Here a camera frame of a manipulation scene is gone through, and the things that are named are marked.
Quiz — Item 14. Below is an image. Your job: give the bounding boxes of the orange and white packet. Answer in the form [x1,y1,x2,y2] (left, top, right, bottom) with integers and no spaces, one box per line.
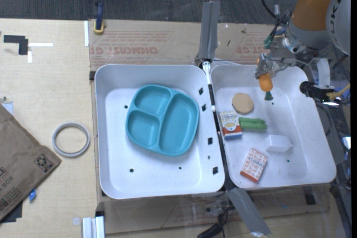
[239,148,268,184]

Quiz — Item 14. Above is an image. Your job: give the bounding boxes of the red blue and white carton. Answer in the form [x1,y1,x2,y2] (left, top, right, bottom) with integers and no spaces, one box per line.
[218,110,243,140]

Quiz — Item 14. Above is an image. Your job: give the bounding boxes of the orange toy carrot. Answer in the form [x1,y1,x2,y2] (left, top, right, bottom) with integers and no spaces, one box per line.
[257,57,274,101]

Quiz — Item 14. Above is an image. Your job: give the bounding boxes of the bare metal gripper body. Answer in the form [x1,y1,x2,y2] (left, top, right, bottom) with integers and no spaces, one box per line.
[263,35,317,71]

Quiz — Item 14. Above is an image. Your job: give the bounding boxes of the green toy pea pods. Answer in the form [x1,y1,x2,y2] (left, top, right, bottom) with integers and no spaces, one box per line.
[238,116,268,132]

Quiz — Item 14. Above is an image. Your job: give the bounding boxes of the brown cardboard box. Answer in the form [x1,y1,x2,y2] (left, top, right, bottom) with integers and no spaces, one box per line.
[0,103,62,222]

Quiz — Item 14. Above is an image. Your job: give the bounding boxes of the brown cardboard board red print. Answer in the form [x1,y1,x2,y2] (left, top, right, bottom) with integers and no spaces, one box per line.
[88,18,340,235]

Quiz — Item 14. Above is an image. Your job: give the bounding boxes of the white tape roll ring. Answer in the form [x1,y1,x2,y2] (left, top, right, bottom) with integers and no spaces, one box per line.
[51,122,91,159]

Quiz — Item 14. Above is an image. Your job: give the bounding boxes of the blue divided plate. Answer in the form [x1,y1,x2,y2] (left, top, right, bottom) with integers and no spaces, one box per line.
[125,84,200,157]

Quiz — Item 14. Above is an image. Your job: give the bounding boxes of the black cylinder on white bracket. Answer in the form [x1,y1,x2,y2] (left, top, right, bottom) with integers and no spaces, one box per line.
[299,57,336,103]

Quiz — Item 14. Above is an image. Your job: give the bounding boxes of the round tan biscuit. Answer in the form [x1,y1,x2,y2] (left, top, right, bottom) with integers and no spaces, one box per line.
[231,92,255,115]

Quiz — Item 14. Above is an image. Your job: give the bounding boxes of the white plastic tray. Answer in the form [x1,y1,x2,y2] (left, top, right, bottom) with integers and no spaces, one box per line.
[94,64,226,200]
[209,64,337,191]

